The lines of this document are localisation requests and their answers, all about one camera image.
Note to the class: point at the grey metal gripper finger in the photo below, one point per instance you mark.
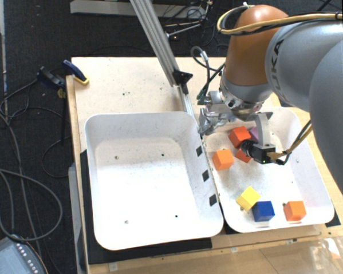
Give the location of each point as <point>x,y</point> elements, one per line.
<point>205,123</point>
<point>223,120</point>

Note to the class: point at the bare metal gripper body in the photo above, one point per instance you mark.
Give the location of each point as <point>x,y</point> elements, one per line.
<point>217,101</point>

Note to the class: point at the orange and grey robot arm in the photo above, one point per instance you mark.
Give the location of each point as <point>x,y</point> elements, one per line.
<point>300,69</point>

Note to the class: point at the red-orange cube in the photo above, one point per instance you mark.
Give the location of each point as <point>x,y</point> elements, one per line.
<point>238,135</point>

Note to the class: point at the purple cube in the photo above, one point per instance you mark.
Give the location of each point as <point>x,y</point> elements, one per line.
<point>254,133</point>

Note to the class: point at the orange cube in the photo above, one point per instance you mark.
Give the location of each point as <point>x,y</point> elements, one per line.
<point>222,159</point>
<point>294,210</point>

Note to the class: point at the red cube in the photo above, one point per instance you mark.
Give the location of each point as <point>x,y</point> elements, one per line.
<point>242,156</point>

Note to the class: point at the white plastic tray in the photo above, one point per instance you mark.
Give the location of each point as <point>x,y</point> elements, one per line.
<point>271,182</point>
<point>145,186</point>

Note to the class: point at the yellow cube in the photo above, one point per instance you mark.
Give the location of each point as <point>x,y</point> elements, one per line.
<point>247,199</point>

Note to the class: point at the pale wood board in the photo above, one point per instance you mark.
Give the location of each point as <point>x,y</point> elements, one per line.
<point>123,84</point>

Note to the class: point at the blue cube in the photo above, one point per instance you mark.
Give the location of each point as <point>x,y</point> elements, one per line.
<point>262,211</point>

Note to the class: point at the black cylinder on white bracket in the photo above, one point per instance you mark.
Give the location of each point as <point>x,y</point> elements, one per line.
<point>262,153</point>

